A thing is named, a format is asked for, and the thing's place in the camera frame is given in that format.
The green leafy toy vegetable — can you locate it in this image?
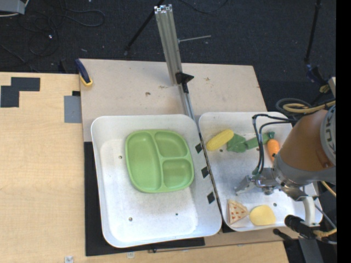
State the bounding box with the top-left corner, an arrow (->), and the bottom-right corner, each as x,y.
226,131 -> 271,154

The pizza slice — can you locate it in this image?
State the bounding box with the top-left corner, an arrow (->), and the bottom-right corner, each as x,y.
227,199 -> 249,226

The yellow round biscuit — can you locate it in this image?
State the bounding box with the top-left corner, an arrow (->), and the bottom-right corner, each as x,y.
248,204 -> 276,227

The black cylinder on white bracket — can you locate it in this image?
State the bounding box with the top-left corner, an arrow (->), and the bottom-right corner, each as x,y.
284,196 -> 323,240

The pale wood board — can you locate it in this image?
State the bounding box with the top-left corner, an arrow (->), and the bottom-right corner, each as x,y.
78,58 -> 300,255

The orange carrot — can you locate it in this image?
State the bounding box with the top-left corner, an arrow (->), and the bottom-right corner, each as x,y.
266,131 -> 281,162

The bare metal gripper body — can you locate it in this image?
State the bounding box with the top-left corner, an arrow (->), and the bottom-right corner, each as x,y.
251,167 -> 285,196

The yellow corn cob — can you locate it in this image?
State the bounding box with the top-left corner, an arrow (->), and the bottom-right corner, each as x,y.
205,129 -> 235,152

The white plastic tray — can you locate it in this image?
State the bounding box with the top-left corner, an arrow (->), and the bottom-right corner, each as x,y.
197,111 -> 325,233
90,114 -> 223,249

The thin black and white rod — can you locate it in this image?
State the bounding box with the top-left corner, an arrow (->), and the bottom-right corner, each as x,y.
178,83 -> 222,213

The green divided plate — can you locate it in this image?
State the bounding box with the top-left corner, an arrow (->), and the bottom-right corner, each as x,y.
124,129 -> 196,194

